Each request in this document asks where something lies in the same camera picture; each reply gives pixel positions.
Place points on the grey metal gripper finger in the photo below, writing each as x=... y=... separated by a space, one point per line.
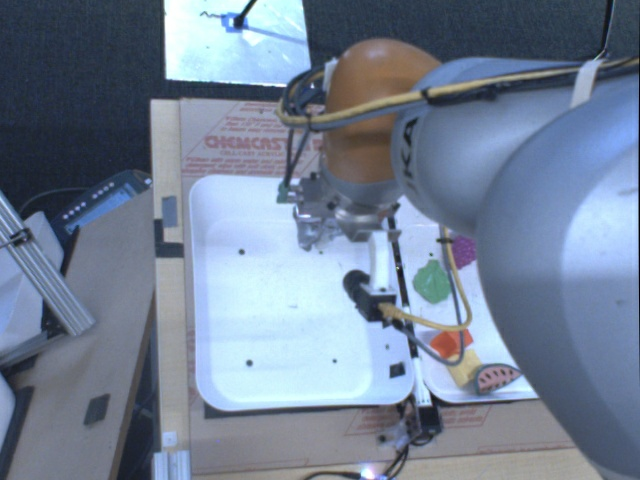
x=307 y=234
x=329 y=229

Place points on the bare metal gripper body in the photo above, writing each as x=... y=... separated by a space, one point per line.
x=361 y=220

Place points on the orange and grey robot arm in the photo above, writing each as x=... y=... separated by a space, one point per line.
x=525 y=178

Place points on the thin black and white rod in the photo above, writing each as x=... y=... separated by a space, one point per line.
x=403 y=288

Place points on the white plastic tray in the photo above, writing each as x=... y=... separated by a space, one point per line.
x=440 y=318
x=280 y=313

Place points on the green toy lettuce leaf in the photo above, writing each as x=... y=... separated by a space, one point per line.
x=431 y=282

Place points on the purple toy grapes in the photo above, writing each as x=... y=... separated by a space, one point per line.
x=465 y=252

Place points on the brown cardboard board red print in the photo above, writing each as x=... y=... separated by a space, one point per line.
x=235 y=133

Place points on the orange toy wedge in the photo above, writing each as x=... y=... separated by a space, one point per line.
x=445 y=342

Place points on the yellow toy cheese piece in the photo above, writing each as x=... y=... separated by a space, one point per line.
x=467 y=368

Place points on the pink toy watermelon slice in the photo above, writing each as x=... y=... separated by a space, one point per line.
x=495 y=377

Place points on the black cylinder on white bracket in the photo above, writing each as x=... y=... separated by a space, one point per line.
x=372 y=298

